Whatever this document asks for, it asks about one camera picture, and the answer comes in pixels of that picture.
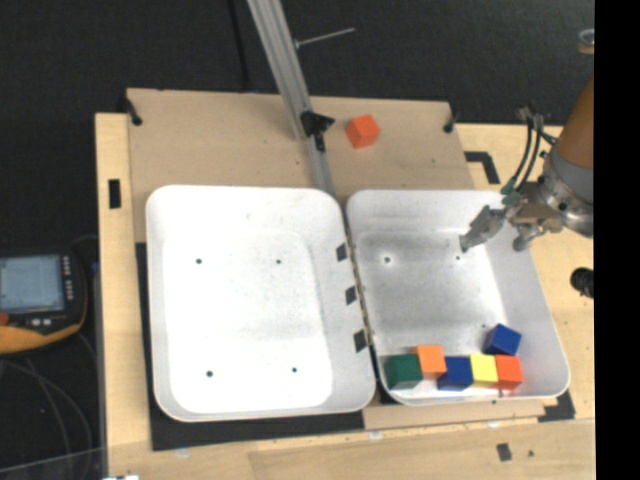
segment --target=black mat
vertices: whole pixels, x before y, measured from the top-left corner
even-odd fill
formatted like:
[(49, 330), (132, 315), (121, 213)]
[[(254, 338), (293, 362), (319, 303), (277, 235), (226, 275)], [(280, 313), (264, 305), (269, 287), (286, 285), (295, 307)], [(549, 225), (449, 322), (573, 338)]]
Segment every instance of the black mat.
[(151, 439), (154, 450), (170, 450), (232, 441), (277, 439), (336, 433), (364, 428), (362, 412), (336, 415), (302, 416), (294, 418), (268, 418), (259, 420), (184, 423), (167, 416), (158, 406), (153, 394), (151, 347), (149, 333), (149, 298), (147, 291), (147, 247), (136, 244), (140, 308), (144, 338), (145, 364)]

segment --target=wooden platform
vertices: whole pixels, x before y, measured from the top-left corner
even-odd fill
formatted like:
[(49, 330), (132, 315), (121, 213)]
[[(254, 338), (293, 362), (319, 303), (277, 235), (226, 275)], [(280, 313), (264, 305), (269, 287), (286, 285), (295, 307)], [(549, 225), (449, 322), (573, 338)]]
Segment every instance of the wooden platform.
[[(312, 186), (312, 180), (279, 96), (146, 89), (128, 96), (141, 126), (124, 114), (96, 115), (110, 474), (247, 480), (595, 476), (593, 301), (569, 284), (575, 268), (593, 266), (593, 243), (570, 231), (537, 239), (532, 253), (571, 369), (568, 396), (560, 403), (573, 404), (574, 419), (539, 423), (554, 408), (562, 415), (555, 399), (418, 409), (374, 401), (364, 410), (364, 431), (153, 452), (134, 252), (136, 241), (144, 241), (146, 197), (167, 183)], [(525, 144), (524, 126), (466, 124), (445, 133), (450, 109), (444, 102), (312, 101), (316, 112), (336, 119), (325, 139), (341, 201), (367, 187), (498, 190), (465, 152), (487, 153), (505, 181)], [(353, 150), (344, 128), (365, 113), (375, 116), (382, 134), (374, 146)], [(110, 199), (116, 185), (119, 205)]]

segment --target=metal pole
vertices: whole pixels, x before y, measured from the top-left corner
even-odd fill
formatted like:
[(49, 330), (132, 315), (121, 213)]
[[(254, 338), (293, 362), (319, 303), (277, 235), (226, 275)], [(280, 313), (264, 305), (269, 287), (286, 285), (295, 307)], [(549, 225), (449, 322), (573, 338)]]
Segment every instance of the metal pole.
[(312, 112), (307, 85), (298, 54), (289, 32), (280, 0), (247, 0), (255, 21), (271, 72), (282, 95), (297, 138), (306, 142), (311, 170), (317, 188), (335, 196), (324, 150), (313, 136), (307, 136), (301, 116)]

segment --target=white plastic tray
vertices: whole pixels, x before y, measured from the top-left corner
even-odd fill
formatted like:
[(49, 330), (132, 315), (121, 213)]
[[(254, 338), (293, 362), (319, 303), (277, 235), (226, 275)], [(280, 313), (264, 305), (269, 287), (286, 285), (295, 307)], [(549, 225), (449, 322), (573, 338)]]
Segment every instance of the white plastic tray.
[(337, 202), (166, 186), (146, 207), (154, 391), (181, 421), (356, 411), (375, 377)]
[[(440, 344), (445, 355), (481, 352), (497, 323), (522, 334), (525, 381), (507, 396), (553, 397), (569, 368), (530, 252), (515, 252), (513, 227), (463, 253), (459, 236), (486, 204), (489, 191), (366, 190), (353, 195), (347, 217), (373, 344), (381, 366), (389, 355)], [(435, 381), (391, 390), (408, 405), (500, 396), (493, 389), (440, 391)]]

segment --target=orange cube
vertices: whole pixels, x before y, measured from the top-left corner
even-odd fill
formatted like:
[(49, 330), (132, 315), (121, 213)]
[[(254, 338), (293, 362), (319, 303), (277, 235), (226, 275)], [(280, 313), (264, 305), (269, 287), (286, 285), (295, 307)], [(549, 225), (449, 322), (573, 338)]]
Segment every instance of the orange cube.
[(420, 362), (422, 376), (427, 380), (435, 380), (447, 373), (444, 351), (440, 345), (418, 345), (415, 350)]
[(496, 369), (498, 370), (498, 382), (495, 389), (512, 390), (524, 381), (522, 365), (518, 356), (496, 354)]
[(380, 127), (371, 114), (354, 117), (347, 126), (347, 137), (354, 148), (373, 144), (380, 135)]

